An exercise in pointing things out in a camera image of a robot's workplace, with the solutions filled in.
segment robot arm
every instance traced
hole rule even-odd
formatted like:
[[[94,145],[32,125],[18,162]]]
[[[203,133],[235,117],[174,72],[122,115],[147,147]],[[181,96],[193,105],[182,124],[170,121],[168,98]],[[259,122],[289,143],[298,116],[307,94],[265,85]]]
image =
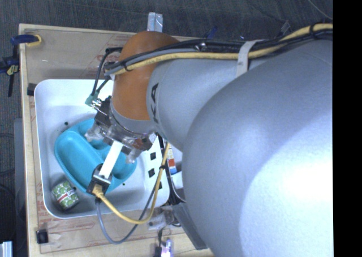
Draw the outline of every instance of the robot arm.
[[[119,60],[173,43],[142,32]],[[242,76],[228,59],[116,75],[89,135],[127,145],[129,161],[154,132],[181,150],[188,208],[216,256],[332,256],[331,51],[310,41]]]

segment blue tray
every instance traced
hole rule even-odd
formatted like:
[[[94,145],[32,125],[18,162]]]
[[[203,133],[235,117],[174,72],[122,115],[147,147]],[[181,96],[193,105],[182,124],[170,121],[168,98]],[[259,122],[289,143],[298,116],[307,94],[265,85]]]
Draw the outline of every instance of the blue tray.
[[[84,137],[94,119],[82,121],[63,132],[55,141],[54,153],[69,180],[86,192],[97,165],[104,163],[111,146],[102,140],[88,142]],[[135,171],[137,160],[126,164],[126,156],[120,153],[112,170],[112,180],[107,192],[112,191]]]

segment green can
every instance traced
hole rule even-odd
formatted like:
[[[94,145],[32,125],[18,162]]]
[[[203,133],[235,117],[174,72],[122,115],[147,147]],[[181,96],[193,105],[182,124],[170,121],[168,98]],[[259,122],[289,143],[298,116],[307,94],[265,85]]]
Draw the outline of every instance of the green can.
[[[75,190],[71,187],[69,181],[57,184],[52,193],[62,209],[67,210],[79,203],[79,197]]]

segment wooden table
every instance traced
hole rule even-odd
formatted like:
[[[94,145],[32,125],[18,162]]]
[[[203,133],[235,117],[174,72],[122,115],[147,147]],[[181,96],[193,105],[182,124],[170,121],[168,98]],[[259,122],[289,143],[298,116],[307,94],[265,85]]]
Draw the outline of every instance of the wooden table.
[[[149,231],[146,225],[139,226],[129,241],[111,245],[103,236],[96,216],[63,220],[55,218],[46,210],[42,199],[34,98],[28,95],[31,84],[38,84],[45,79],[94,78],[105,49],[123,46],[133,33],[21,24],[19,34],[40,35],[42,39],[35,46],[19,46],[28,255],[153,256],[157,232]],[[140,212],[128,214],[138,217]],[[114,239],[121,239],[132,227],[113,214],[106,214],[103,219]],[[37,243],[36,231],[39,229],[48,231],[48,243]],[[171,226],[164,230],[164,236],[173,241],[175,256],[213,256],[210,250],[195,250],[182,228]]]

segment teal connector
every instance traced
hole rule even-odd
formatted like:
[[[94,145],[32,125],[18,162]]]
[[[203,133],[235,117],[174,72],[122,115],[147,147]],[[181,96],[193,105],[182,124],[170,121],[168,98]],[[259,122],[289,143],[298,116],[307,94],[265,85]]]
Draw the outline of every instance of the teal connector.
[[[98,95],[100,93],[98,91],[95,92],[94,95],[90,94],[87,98],[87,100],[85,101],[85,103],[88,105],[88,106],[92,106],[92,102],[97,100],[98,99]]]

